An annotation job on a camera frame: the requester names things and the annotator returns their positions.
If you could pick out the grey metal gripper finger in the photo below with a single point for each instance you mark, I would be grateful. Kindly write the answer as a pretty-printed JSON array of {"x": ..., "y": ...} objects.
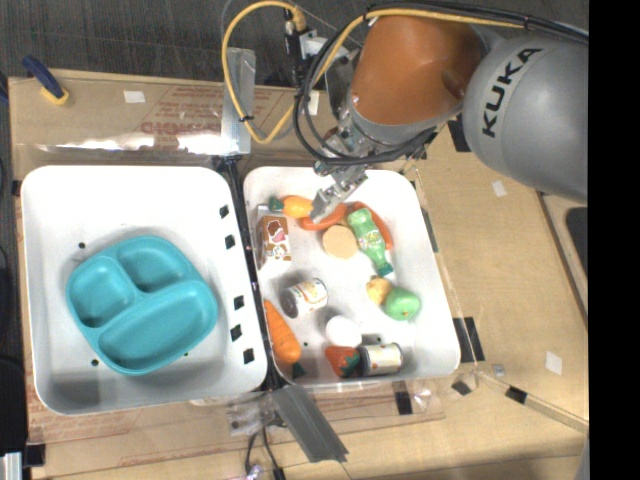
[
  {"x": 321, "y": 208},
  {"x": 344, "y": 191}
]

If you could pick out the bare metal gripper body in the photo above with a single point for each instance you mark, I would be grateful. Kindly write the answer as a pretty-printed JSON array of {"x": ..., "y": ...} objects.
[{"x": 345, "y": 150}]

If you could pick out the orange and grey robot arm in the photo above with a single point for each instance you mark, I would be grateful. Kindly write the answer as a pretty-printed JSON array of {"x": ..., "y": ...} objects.
[{"x": 530, "y": 113}]

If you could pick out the orange curved sausage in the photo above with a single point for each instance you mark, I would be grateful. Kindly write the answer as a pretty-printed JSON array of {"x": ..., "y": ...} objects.
[{"x": 312, "y": 225}]

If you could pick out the small orange carrot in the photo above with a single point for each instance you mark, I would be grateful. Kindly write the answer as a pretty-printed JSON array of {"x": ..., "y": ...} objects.
[{"x": 296, "y": 206}]

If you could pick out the tan round biscuit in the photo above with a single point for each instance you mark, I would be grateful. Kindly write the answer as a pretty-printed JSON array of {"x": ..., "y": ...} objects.
[{"x": 339, "y": 242}]

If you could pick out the green bottle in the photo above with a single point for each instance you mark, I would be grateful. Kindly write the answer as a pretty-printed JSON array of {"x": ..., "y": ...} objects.
[{"x": 369, "y": 240}]

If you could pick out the brown and white carton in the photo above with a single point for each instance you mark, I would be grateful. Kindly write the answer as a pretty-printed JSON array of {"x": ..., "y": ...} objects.
[{"x": 273, "y": 243}]

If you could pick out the white can yellow label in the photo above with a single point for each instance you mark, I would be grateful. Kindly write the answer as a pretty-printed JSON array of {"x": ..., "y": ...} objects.
[{"x": 307, "y": 295}]

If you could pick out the yellow pear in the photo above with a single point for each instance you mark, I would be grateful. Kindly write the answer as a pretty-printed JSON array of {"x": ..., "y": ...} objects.
[{"x": 377, "y": 290}]

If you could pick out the white egg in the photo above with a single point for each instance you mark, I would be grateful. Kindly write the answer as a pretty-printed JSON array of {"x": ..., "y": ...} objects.
[{"x": 343, "y": 331}]

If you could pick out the green apple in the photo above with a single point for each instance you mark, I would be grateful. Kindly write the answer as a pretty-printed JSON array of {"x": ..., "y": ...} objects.
[{"x": 402, "y": 304}]

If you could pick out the large orange carrot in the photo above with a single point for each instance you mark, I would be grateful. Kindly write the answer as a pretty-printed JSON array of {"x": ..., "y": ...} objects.
[{"x": 282, "y": 340}]

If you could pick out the white plastic tray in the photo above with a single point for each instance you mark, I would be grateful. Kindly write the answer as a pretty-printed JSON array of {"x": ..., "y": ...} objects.
[
  {"x": 425, "y": 318},
  {"x": 150, "y": 198}
]

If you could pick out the red strawberry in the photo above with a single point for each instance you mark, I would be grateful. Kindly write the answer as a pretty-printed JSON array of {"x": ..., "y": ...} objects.
[{"x": 340, "y": 359}]

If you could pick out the silver can white label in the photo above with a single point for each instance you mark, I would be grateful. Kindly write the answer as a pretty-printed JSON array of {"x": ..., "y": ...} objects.
[{"x": 382, "y": 359}]

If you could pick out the brown cardboard board red print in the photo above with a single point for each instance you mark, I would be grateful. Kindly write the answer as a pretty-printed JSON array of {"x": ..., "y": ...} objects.
[{"x": 500, "y": 288}]

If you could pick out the blue divided plate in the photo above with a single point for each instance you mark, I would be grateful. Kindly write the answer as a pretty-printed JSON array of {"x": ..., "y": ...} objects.
[{"x": 150, "y": 318}]

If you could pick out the black cylinder on white bracket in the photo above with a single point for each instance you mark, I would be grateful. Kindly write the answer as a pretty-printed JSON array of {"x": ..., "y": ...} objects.
[{"x": 296, "y": 53}]

